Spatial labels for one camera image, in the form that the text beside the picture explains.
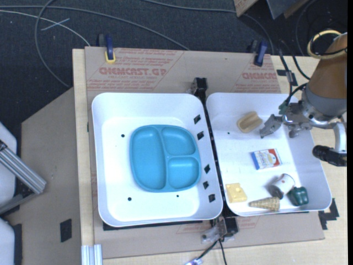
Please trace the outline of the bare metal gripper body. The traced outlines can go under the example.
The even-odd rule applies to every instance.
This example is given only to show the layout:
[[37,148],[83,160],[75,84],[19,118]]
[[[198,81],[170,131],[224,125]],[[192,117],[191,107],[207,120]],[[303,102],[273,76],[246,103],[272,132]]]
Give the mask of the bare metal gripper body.
[[332,129],[342,115],[326,115],[308,102],[297,102],[290,103],[280,118],[291,129]]

